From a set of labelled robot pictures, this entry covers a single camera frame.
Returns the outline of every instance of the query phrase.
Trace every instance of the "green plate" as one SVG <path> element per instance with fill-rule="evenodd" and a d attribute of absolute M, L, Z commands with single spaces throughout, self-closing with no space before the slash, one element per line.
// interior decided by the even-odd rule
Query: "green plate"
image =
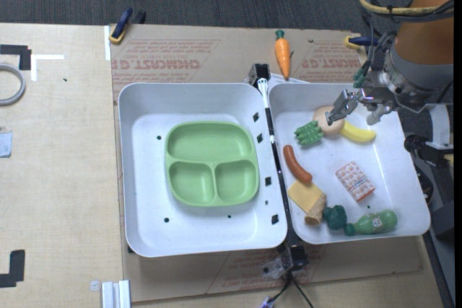
<path fill-rule="evenodd" d="M 232 206 L 258 190 L 258 163 L 249 132 L 235 123 L 181 123 L 167 135 L 167 183 L 190 206 Z"/>

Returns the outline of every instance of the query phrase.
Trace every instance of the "gray ring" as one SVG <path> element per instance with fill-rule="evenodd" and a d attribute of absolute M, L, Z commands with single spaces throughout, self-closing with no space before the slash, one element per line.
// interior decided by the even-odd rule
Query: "gray ring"
<path fill-rule="evenodd" d="M 26 88 L 26 80 L 19 69 L 16 69 L 15 67 L 10 66 L 8 64 L 0 63 L 0 71 L 11 72 L 12 74 L 16 75 L 17 78 L 21 81 L 21 86 L 19 87 L 19 90 L 16 94 L 6 99 L 0 99 L 0 106 L 11 105 L 17 102 L 20 99 L 20 97 L 24 94 Z"/>

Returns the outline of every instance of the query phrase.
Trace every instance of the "toy hot dog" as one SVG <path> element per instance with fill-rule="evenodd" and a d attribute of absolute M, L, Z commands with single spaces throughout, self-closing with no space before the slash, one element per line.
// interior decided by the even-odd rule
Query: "toy hot dog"
<path fill-rule="evenodd" d="M 297 159 L 295 158 L 294 149 L 290 145 L 286 145 L 283 149 L 284 158 L 286 164 L 289 167 L 290 172 L 301 182 L 308 184 L 313 180 L 313 176 L 305 171 L 305 169 L 300 166 Z"/>

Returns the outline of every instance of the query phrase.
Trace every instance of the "green bottle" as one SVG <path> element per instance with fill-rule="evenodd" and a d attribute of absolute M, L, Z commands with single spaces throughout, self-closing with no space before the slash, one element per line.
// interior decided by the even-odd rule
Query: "green bottle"
<path fill-rule="evenodd" d="M 396 213 L 390 209 L 372 214 L 365 214 L 358 219 L 355 224 L 346 224 L 345 234 L 353 236 L 355 234 L 381 234 L 389 232 L 398 223 Z"/>

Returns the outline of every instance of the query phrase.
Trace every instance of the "toy carrot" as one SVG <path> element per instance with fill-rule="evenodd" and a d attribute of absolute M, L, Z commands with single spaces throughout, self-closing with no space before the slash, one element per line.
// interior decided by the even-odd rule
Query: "toy carrot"
<path fill-rule="evenodd" d="M 276 52 L 277 63 L 281 69 L 282 75 L 285 79 L 289 78 L 290 72 L 290 45 L 284 39 L 284 31 L 276 31 L 277 40 L 274 44 L 274 51 Z"/>

